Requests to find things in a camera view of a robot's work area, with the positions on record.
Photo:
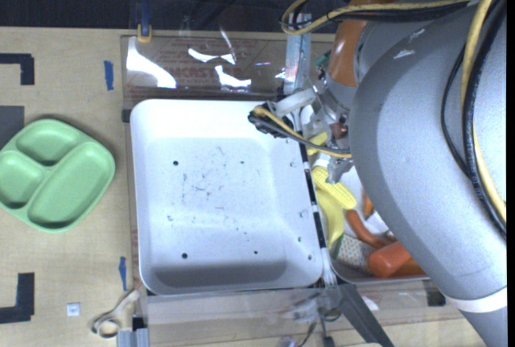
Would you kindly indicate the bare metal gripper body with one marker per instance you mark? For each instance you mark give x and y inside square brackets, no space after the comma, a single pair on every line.
[337,124]

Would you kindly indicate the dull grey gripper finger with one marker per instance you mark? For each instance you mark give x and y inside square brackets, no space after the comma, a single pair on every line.
[337,170]

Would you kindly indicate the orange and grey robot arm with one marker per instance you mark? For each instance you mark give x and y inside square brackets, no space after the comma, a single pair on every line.
[418,160]

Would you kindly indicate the yellow corn cob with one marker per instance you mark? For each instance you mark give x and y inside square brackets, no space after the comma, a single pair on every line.
[336,188]

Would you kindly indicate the yellow rounded piece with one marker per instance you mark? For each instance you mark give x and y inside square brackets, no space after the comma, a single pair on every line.
[318,139]

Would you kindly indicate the thin black and white rod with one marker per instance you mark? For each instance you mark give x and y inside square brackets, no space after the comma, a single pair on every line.
[315,200]

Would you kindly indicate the yellow banana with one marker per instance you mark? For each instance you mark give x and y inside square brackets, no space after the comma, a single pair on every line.
[334,222]

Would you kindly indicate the orange sausage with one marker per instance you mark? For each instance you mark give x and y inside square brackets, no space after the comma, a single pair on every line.
[362,228]

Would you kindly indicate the patterned beige packet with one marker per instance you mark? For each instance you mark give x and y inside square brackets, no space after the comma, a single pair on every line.
[352,250]

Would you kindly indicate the brown cardboard board red print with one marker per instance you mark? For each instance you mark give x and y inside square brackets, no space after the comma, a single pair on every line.
[209,63]

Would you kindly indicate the green divided plate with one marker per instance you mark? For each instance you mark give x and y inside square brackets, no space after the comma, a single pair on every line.
[52,176]

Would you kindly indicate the small white square block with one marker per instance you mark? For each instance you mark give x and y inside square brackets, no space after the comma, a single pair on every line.
[73,309]

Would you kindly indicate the black cylinder on white bracket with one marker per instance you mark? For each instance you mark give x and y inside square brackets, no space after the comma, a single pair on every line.
[265,124]

